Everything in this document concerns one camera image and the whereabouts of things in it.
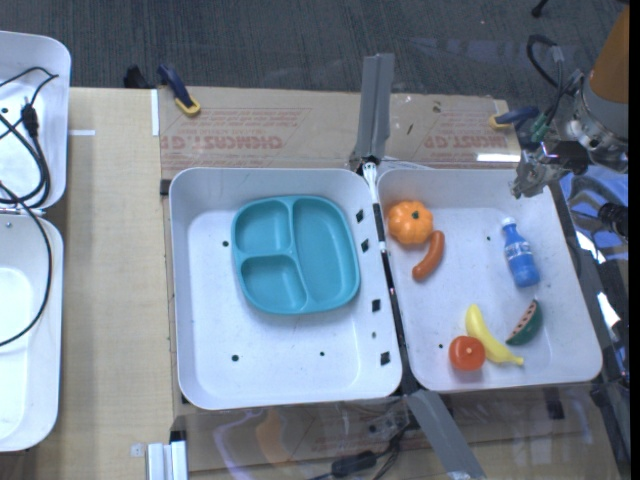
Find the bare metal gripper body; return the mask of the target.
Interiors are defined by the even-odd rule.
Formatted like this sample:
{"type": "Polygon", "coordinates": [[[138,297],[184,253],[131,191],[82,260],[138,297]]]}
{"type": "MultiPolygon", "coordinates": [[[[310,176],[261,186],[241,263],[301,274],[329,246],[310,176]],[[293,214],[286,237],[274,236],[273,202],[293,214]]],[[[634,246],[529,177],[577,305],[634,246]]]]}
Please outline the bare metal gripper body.
{"type": "Polygon", "coordinates": [[[591,117],[570,117],[557,129],[541,114],[522,136],[521,175],[583,174],[598,165],[626,174],[628,144],[591,117]]]}

